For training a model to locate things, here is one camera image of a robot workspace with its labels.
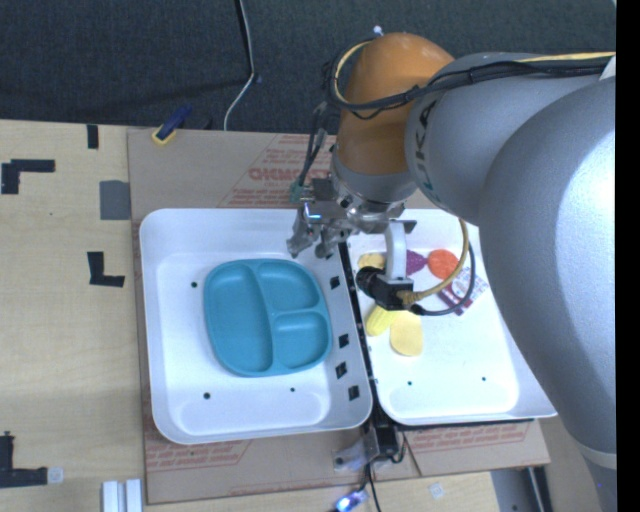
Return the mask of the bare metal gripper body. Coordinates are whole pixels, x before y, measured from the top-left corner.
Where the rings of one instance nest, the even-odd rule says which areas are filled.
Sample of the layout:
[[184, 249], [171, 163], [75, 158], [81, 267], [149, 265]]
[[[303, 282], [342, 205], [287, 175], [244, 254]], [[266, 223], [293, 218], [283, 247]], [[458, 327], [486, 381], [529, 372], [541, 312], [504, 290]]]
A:
[[301, 203], [301, 222], [306, 232], [336, 232], [338, 236], [351, 233], [379, 234], [389, 223], [400, 223], [407, 234], [416, 221], [401, 219], [405, 202], [379, 202], [352, 191], [338, 177], [313, 178], [298, 191]]

